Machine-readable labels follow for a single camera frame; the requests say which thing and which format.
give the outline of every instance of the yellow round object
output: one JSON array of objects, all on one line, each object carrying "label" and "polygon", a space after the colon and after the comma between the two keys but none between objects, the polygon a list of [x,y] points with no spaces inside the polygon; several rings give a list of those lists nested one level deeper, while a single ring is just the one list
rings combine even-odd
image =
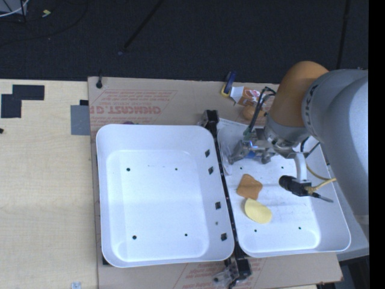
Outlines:
[{"label": "yellow round object", "polygon": [[245,203],[245,212],[246,215],[260,224],[266,224],[270,222],[273,214],[271,210],[254,199],[247,198]]}]

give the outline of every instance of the brown food item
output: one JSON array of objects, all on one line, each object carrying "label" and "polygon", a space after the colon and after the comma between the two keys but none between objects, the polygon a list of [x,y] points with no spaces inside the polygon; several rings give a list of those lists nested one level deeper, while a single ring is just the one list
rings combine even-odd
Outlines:
[{"label": "brown food item", "polygon": [[[254,116],[255,107],[251,105],[246,105],[245,108],[242,110],[242,115],[246,120],[251,120]],[[263,110],[260,110],[258,112],[258,118],[261,118],[265,115],[265,112]]]},{"label": "brown food item", "polygon": [[255,180],[251,175],[245,174],[242,176],[241,182],[236,189],[236,193],[242,197],[257,200],[261,189],[261,182]]}]

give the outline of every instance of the wire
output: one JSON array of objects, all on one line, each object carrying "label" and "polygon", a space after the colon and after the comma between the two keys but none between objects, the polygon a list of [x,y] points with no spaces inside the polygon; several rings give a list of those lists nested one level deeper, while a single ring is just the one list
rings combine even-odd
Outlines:
[{"label": "wire", "polygon": [[26,23],[23,0],[20,0],[20,5],[21,5],[21,9],[22,9],[22,14],[23,14],[23,18],[24,18],[24,23]]},{"label": "wire", "polygon": [[331,178],[331,179],[328,179],[320,184],[318,184],[317,186],[305,186],[305,190],[307,190],[308,194],[311,195],[313,194],[315,191],[319,190],[322,186],[325,186],[326,184],[329,184],[331,182],[334,182],[334,181],[337,181],[336,178]]},{"label": "wire", "polygon": [[7,8],[9,9],[10,12],[12,12],[12,9],[10,8],[10,6],[8,5],[8,3],[6,2],[6,0],[2,0],[5,4],[5,6],[7,6]]},{"label": "wire", "polygon": [[15,14],[17,13],[18,11],[20,10],[23,10],[24,6],[26,6],[26,4],[29,3],[29,0],[26,0],[22,6],[20,8],[18,8],[17,10],[13,10],[12,12],[9,12],[9,13],[5,13],[5,14],[1,14],[0,17],[6,17],[6,16],[9,16],[9,15],[12,15],[12,14]]},{"label": "wire", "polygon": [[317,144],[309,151],[309,153],[305,156],[305,158],[308,158],[311,153],[320,145],[320,142],[317,142]]},{"label": "wire", "polygon": [[309,137],[306,137],[302,142],[301,142],[301,152],[303,152],[303,150],[304,150],[304,148],[305,148],[305,142],[306,142],[306,140],[308,140],[310,138],[310,136]]},{"label": "wire", "polygon": [[308,169],[308,171],[311,172],[311,174],[315,177],[317,177],[318,179],[321,179],[321,180],[329,180],[330,178],[324,178],[323,176],[320,176],[320,175],[317,175],[310,167],[309,165],[306,164],[306,168]]},{"label": "wire", "polygon": [[137,28],[137,30],[134,32],[134,34],[133,34],[132,36],[130,36],[130,38],[128,39],[128,41],[125,43],[125,45],[123,46],[123,49],[122,49],[121,53],[127,51],[128,46],[130,46],[130,44],[134,41],[134,39],[137,37],[137,35],[140,33],[140,31],[147,25],[147,23],[150,21],[151,17],[155,14],[155,12],[158,10],[158,8],[162,5],[162,3],[163,3],[164,1],[165,1],[165,0],[159,0],[159,1],[158,1],[158,3],[154,6],[154,8],[153,8],[152,11],[147,15],[147,17],[142,21],[142,23],[141,23],[140,26]]},{"label": "wire", "polygon": [[[265,93],[266,90],[269,90],[271,92],[271,94],[268,94],[268,95],[265,95],[264,97],[263,94]],[[270,89],[269,87],[265,87],[262,89],[260,95],[259,95],[259,98],[258,98],[258,101],[257,101],[257,105],[256,105],[256,109],[255,109],[255,112],[254,112],[254,115],[253,115],[253,118],[251,119],[251,122],[248,126],[248,131],[251,132],[253,130],[253,127],[255,125],[255,122],[257,121],[257,118],[258,118],[258,114],[260,112],[260,109],[262,108],[263,106],[263,103],[270,97],[270,96],[273,96],[275,95],[276,92],[273,90],[273,89]]]},{"label": "wire", "polygon": [[[53,33],[49,33],[49,34],[44,34],[44,35],[40,35],[40,36],[35,36],[35,37],[30,37],[30,38],[25,38],[25,39],[18,39],[18,40],[12,40],[12,41],[9,41],[9,42],[6,42],[6,43],[3,43],[3,44],[0,44],[0,48],[4,47],[4,46],[7,46],[7,45],[10,45],[10,44],[13,44],[13,43],[17,43],[17,42],[24,42],[24,41],[29,41],[29,40],[36,40],[36,39],[42,39],[42,38],[45,38],[45,37],[51,37],[51,36],[55,36],[57,34],[60,34],[60,33],[63,33],[71,28],[73,28],[74,26],[76,26],[82,19],[83,17],[85,16],[85,14],[87,13],[88,11],[88,5],[89,3],[95,1],[95,0],[83,0],[81,2],[79,1],[71,1],[71,0],[61,0],[54,8],[50,8],[50,12],[51,14],[53,13],[54,10],[56,10],[56,8],[62,4],[64,2],[68,3],[68,4],[72,4],[72,5],[84,5],[85,8],[84,8],[84,11],[82,12],[82,14],[80,15],[79,18],[77,18],[77,20],[74,21],[74,23],[72,23],[71,25],[63,28],[63,29],[60,29],[58,31],[55,31]],[[118,2],[117,0],[111,0],[112,2],[115,2],[119,5],[122,5],[122,4],[125,4],[128,2],[128,0],[124,0],[124,2]],[[27,23],[30,22],[30,21],[34,21],[34,20],[42,20],[42,19],[45,19],[45,17],[43,16],[39,16],[38,18],[35,18],[35,19],[28,19]]]},{"label": "wire", "polygon": [[341,39],[339,41],[339,52],[338,52],[337,65],[336,65],[337,70],[341,68],[343,47],[345,45],[345,37],[347,34],[349,12],[351,11],[350,3],[351,3],[351,0],[346,0],[345,2],[345,12],[343,14],[342,32],[341,32]]}]

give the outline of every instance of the white tray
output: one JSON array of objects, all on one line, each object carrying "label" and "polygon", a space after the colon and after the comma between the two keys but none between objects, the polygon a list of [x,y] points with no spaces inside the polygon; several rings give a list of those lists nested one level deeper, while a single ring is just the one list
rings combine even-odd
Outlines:
[{"label": "white tray", "polygon": [[231,256],[232,228],[208,130],[106,125],[96,147],[102,252],[111,265]]},{"label": "white tray", "polygon": [[[238,123],[218,124],[220,145],[241,139],[246,125]],[[307,158],[307,163],[316,173],[328,176],[327,166],[320,147]],[[235,218],[239,245],[248,255],[256,258],[293,255],[299,253],[338,252],[347,249],[351,242],[350,231],[342,212],[336,191],[329,183],[317,193],[334,200],[326,202],[313,197],[298,197],[279,186],[282,175],[297,176],[294,160],[280,155],[273,156],[268,164],[244,158],[230,166],[232,174],[226,176],[230,202]],[[242,175],[248,173],[263,185],[258,201],[266,205],[273,217],[267,224],[258,224],[249,219],[244,211],[245,198],[236,193]],[[307,178],[312,186],[323,182],[309,172]]]}]

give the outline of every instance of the metal bracket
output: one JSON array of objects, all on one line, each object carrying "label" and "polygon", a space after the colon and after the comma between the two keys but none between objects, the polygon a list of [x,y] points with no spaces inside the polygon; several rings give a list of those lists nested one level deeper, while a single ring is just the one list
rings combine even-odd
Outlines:
[{"label": "metal bracket", "polygon": [[230,71],[227,76],[226,76],[226,83],[225,85],[223,85],[223,88],[222,88],[222,91],[221,91],[221,94],[228,98],[230,96],[230,92],[231,92],[231,88],[233,86],[233,82],[235,80],[235,76],[236,76],[236,72],[233,70],[233,71]]},{"label": "metal bracket", "polygon": [[229,212],[229,217],[230,217],[230,222],[231,222],[231,227],[233,231],[233,236],[234,236],[234,252],[233,256],[235,258],[235,263],[231,263],[231,259],[227,259],[225,261],[226,266],[229,267],[228,270],[225,269],[225,271],[221,272],[222,274],[217,275],[218,281],[228,281],[230,278],[233,278],[233,280],[229,283],[229,288],[232,288],[232,286],[240,280],[246,279],[251,275],[251,267],[250,263],[248,260],[245,258],[245,253],[239,246],[238,242],[238,236],[236,234],[236,228],[235,228],[235,219],[233,215],[233,210],[231,207],[231,202],[230,202],[230,197],[229,197],[229,191],[227,189],[227,183],[223,171],[223,164],[222,164],[222,158],[221,158],[221,152],[219,148],[219,143],[217,139],[217,124],[219,122],[219,115],[217,110],[206,110],[200,122],[198,125],[206,128],[208,131],[211,132],[213,138],[214,138],[214,143],[215,143],[215,150],[217,152],[217,159],[218,159],[218,164],[221,172],[221,178],[222,178],[222,185],[223,185],[223,190],[224,194],[226,197],[226,204],[227,204],[227,210]]}]

